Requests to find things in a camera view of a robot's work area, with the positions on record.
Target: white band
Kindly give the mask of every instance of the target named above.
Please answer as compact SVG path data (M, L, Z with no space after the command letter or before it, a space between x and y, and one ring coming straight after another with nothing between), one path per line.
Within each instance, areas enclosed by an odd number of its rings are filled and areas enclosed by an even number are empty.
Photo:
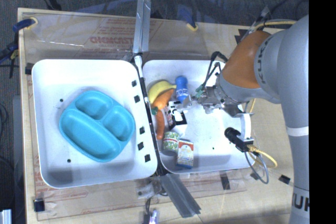
M286 127L287 133L290 136L305 136L309 135L309 126L301 127L301 128L290 128Z

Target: hole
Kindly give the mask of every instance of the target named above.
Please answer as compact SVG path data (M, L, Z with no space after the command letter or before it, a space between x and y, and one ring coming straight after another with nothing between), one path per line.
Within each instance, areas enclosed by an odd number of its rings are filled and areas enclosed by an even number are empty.
M149 154L145 155L145 163L151 160L151 156Z
M138 144L138 150L141 150L141 149L143 149L143 142Z
M140 101L140 97L137 95L137 96L134 97L134 100L135 100L136 103L138 103Z

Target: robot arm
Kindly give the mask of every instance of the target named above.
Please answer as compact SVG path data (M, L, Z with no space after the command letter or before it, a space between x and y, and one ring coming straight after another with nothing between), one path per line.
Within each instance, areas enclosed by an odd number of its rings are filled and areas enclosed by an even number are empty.
M290 224L309 223L308 42L309 15L289 29L270 35L255 31L236 47L219 74L198 99L231 116L253 98L280 103L293 157L294 189Z

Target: black connector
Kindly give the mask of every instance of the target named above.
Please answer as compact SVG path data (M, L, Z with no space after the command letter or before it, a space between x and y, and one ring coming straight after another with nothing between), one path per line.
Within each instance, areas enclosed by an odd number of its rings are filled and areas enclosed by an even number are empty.
M236 145L236 148L241 152L248 152L249 149L247 145L253 145L253 139L251 140L241 140L238 136L240 135L240 131L229 127L224 132L225 137L229 139L229 141Z

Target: blue bottle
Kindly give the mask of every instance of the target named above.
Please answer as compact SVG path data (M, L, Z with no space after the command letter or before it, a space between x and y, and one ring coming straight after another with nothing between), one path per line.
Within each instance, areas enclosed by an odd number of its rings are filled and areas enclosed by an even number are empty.
M175 79L176 84L176 98L182 103L183 100L189 95L188 93L188 80L184 76L178 76Z

